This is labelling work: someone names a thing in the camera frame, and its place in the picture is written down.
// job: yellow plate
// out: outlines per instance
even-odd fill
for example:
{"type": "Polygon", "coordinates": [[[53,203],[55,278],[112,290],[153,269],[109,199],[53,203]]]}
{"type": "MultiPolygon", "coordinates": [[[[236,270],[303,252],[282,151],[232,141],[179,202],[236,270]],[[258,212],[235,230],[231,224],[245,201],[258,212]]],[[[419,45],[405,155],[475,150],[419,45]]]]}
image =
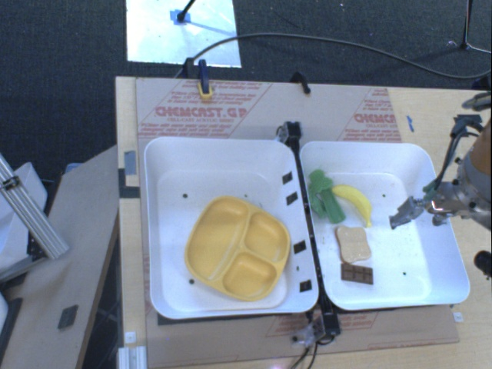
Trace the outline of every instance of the yellow plate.
{"type": "Polygon", "coordinates": [[[257,301],[277,284],[290,246],[288,230],[277,218],[224,196],[202,211],[184,260],[199,281],[243,301],[257,301]]]}

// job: table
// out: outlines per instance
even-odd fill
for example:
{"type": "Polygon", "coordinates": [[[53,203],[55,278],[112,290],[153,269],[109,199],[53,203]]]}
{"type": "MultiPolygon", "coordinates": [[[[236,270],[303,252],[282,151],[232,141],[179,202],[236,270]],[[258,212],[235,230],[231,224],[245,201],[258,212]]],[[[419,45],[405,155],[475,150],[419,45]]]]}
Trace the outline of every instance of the table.
{"type": "MultiPolygon", "coordinates": [[[[172,86],[178,86],[180,80],[169,81],[176,81],[172,86]]],[[[125,191],[123,198],[120,199],[120,233],[123,331],[125,333],[126,347],[145,346],[148,343],[148,330],[146,329],[145,320],[145,264],[142,257],[141,209],[140,201],[134,195],[134,188],[139,186],[138,163],[135,171],[125,176],[126,156],[133,151],[138,152],[136,112],[138,95],[135,84],[135,78],[117,79],[118,168],[125,191]]],[[[293,102],[298,98],[299,108],[305,108],[309,105],[309,101],[305,101],[304,98],[301,99],[303,97],[301,96],[301,91],[299,91],[299,95],[296,95],[294,88],[296,85],[284,84],[282,86],[284,86],[282,87],[283,91],[293,92],[295,99],[293,102]]],[[[328,89],[328,85],[313,85],[312,93],[315,94],[316,91],[324,91],[326,89],[328,89]]],[[[364,91],[361,87],[350,86],[331,86],[329,90],[338,91],[344,96],[357,91],[364,91]]],[[[401,140],[420,145],[425,149],[431,156],[437,171],[440,170],[444,160],[444,153],[449,142],[449,132],[453,125],[452,118],[457,114],[466,113],[461,108],[461,103],[472,98],[475,94],[476,92],[473,91],[439,89],[387,89],[387,97],[391,101],[401,140]]],[[[482,116],[487,121],[490,117],[490,112],[483,113],[482,116]]],[[[265,122],[258,119],[256,123],[258,129],[257,131],[254,130],[254,134],[263,132],[265,122]]],[[[463,155],[470,144],[471,142],[465,141],[461,143],[457,153],[463,155]]],[[[450,168],[446,179],[449,179],[449,176],[452,176],[454,171],[454,167],[450,168]]],[[[457,324],[460,342],[436,344],[439,342],[423,341],[422,344],[428,345],[417,346],[414,344],[408,348],[338,354],[322,354],[322,351],[319,351],[314,367],[414,368],[417,366],[433,369],[458,369],[468,365],[485,367],[487,363],[492,361],[492,353],[488,347],[492,339],[490,281],[486,280],[473,264],[474,255],[478,251],[490,250],[490,232],[472,221],[454,219],[452,225],[470,278],[471,288],[469,298],[464,303],[453,308],[457,318],[460,318],[460,316],[463,318],[463,322],[457,324]]],[[[388,347],[396,347],[396,345],[389,344],[388,347]]],[[[290,367],[294,361],[295,357],[283,357],[260,361],[205,364],[203,368],[290,367]]]]}
{"type": "Polygon", "coordinates": [[[69,250],[5,292],[22,305],[2,368],[82,367],[118,236],[116,156],[110,148],[61,178],[49,220],[69,250]],[[76,308],[73,324],[59,329],[67,308],[76,308]]]}

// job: yellow banana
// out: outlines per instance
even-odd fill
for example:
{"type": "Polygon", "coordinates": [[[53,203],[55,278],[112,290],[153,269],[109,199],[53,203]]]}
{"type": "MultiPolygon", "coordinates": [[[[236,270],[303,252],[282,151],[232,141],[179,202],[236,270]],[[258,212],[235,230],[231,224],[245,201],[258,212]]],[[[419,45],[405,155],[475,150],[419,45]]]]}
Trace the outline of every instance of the yellow banana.
{"type": "Polygon", "coordinates": [[[338,197],[345,198],[355,205],[357,210],[361,213],[362,217],[366,221],[366,228],[371,226],[371,212],[372,206],[369,200],[359,190],[349,186],[348,184],[338,184],[332,189],[333,194],[338,197]]]}

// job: black clip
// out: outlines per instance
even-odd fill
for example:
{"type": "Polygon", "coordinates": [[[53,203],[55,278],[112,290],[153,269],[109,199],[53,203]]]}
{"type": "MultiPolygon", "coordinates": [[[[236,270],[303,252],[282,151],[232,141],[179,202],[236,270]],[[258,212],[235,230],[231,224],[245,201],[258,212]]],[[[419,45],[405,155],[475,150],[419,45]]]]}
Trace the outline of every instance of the black clip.
{"type": "Polygon", "coordinates": [[[302,86],[302,90],[304,91],[305,95],[308,95],[311,93],[311,88],[308,85],[308,80],[306,79],[306,75],[304,75],[300,71],[296,71],[290,80],[291,83],[300,83],[302,86]]]}
{"type": "Polygon", "coordinates": [[[21,184],[21,180],[18,178],[18,176],[12,176],[6,181],[3,181],[2,185],[0,185],[0,188],[2,190],[11,190],[13,188],[16,188],[20,184],[21,184]]]}
{"type": "Polygon", "coordinates": [[[472,127],[478,132],[482,132],[484,127],[480,124],[482,117],[480,115],[458,115],[454,118],[454,127],[450,136],[456,138],[459,134],[466,134],[467,127],[472,127]]]}
{"type": "Polygon", "coordinates": [[[183,69],[181,70],[181,76],[185,79],[188,79],[193,76],[193,71],[194,71],[194,59],[193,58],[187,58],[184,61],[183,64],[183,69]]]}
{"type": "Polygon", "coordinates": [[[471,85],[471,88],[473,90],[488,90],[490,93],[490,90],[492,89],[492,87],[490,86],[490,76],[486,75],[482,78],[476,79],[474,83],[471,85]]]}

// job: black cable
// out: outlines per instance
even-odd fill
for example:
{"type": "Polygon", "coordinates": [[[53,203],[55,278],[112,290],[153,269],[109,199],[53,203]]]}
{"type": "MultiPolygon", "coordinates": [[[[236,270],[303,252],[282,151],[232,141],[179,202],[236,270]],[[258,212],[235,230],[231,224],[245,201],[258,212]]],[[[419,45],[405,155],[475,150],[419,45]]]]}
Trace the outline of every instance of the black cable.
{"type": "Polygon", "coordinates": [[[99,327],[101,327],[106,320],[108,320],[109,316],[113,312],[114,309],[118,307],[121,301],[121,296],[116,300],[116,302],[106,311],[106,313],[103,315],[102,319],[92,328],[92,333],[94,334],[99,327]]]}
{"type": "Polygon", "coordinates": [[[304,353],[298,358],[297,361],[294,362],[294,364],[291,366],[291,369],[295,369],[298,367],[298,365],[306,358],[306,355],[309,353],[309,348],[305,348],[304,353]]]}
{"type": "MultiPolygon", "coordinates": [[[[208,51],[217,48],[219,45],[226,44],[228,42],[232,41],[237,41],[237,40],[242,40],[242,39],[247,39],[247,38],[267,38],[267,37],[273,37],[273,38],[296,38],[296,39],[302,39],[302,40],[311,40],[311,41],[320,41],[320,42],[331,42],[334,44],[340,44],[340,45],[346,45],[346,46],[352,46],[355,48],[362,48],[366,49],[368,51],[372,51],[375,53],[379,53],[381,55],[387,56],[389,58],[396,59],[400,62],[406,63],[408,65],[413,65],[414,67],[417,67],[421,70],[430,72],[435,75],[443,76],[445,78],[452,78],[452,79],[476,79],[476,78],[481,78],[486,75],[489,75],[492,70],[487,70],[475,75],[453,75],[453,74],[448,74],[446,72],[434,70],[432,68],[425,67],[423,65],[420,65],[418,63],[415,63],[414,61],[407,60],[406,58],[402,58],[401,56],[394,55],[393,53],[383,51],[382,49],[374,48],[369,45],[364,45],[360,44],[358,42],[350,42],[350,41],[345,41],[345,40],[339,40],[336,38],[328,38],[328,37],[316,37],[313,35],[299,35],[299,34],[290,34],[290,33],[251,33],[251,34],[244,34],[244,35],[236,35],[234,37],[230,38],[225,38],[223,40],[220,40],[218,42],[215,42],[212,45],[209,45],[207,48],[202,49],[199,53],[197,53],[193,57],[193,61],[198,59],[200,56],[203,54],[207,53],[208,51]]],[[[182,73],[182,69],[174,76],[174,78],[177,78],[179,75],[182,73]]]]}
{"type": "MultiPolygon", "coordinates": [[[[313,367],[314,360],[316,359],[316,354],[317,354],[317,346],[327,346],[332,341],[334,341],[334,339],[335,339],[335,336],[332,336],[328,341],[322,342],[321,341],[322,339],[321,339],[318,342],[316,342],[316,344],[314,345],[313,357],[311,358],[311,362],[309,363],[309,366],[307,366],[307,369],[311,369],[313,367]]],[[[291,369],[295,369],[306,358],[306,356],[308,355],[308,353],[309,353],[309,348],[306,348],[304,350],[304,353],[291,366],[291,369]]]]}
{"type": "Polygon", "coordinates": [[[101,369],[106,362],[112,359],[112,356],[115,353],[115,347],[117,343],[118,343],[118,335],[113,337],[113,339],[111,340],[111,344],[109,345],[109,348],[106,350],[104,356],[99,361],[99,364],[97,367],[95,367],[95,369],[101,369]]]}
{"type": "Polygon", "coordinates": [[[460,134],[458,134],[456,137],[451,139],[450,144],[447,147],[446,155],[444,156],[443,167],[440,170],[439,175],[434,179],[434,190],[437,190],[439,188],[439,185],[444,178],[444,174],[446,173],[447,167],[449,167],[449,165],[453,161],[453,157],[454,154],[456,153],[456,149],[458,147],[458,144],[460,143],[460,140],[463,137],[470,137],[470,136],[478,137],[478,135],[473,132],[463,131],[460,134]]]}
{"type": "Polygon", "coordinates": [[[311,362],[309,363],[307,369],[311,369],[313,367],[314,360],[316,359],[316,353],[317,353],[317,343],[314,345],[313,357],[311,358],[311,362]]]}

